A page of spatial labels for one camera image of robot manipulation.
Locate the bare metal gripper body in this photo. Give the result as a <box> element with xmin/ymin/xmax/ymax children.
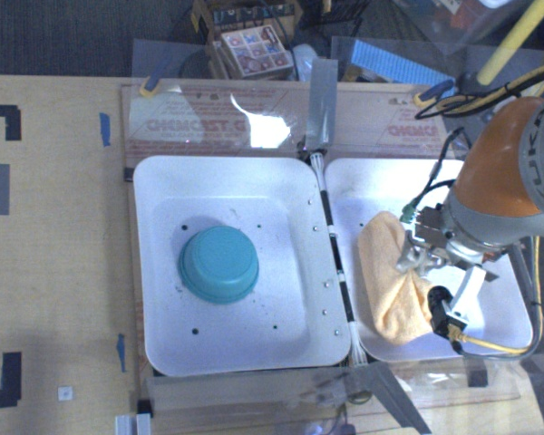
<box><xmin>413</xmin><ymin>205</ymin><xmax>505</xmax><ymax>267</ymax></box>

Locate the brown cardboard board red print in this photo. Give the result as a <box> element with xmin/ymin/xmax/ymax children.
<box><xmin>120</xmin><ymin>82</ymin><xmax>522</xmax><ymax>415</ymax></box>

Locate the teal bowl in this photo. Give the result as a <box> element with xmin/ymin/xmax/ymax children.
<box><xmin>177</xmin><ymin>225</ymin><xmax>260</xmax><ymax>306</ymax></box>

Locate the black cylinder on white bracket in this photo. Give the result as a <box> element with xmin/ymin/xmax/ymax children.
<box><xmin>427</xmin><ymin>264</ymin><xmax>487</xmax><ymax>340</ymax></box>

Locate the white plastic tray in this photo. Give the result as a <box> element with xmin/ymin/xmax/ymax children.
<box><xmin>132</xmin><ymin>154</ymin><xmax>353</xmax><ymax>378</ymax></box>
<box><xmin>324</xmin><ymin>157</ymin><xmax>535</xmax><ymax>363</ymax></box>

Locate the yellow cloth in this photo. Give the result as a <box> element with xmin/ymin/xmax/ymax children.
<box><xmin>356</xmin><ymin>210</ymin><xmax>436</xmax><ymax>347</ymax></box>

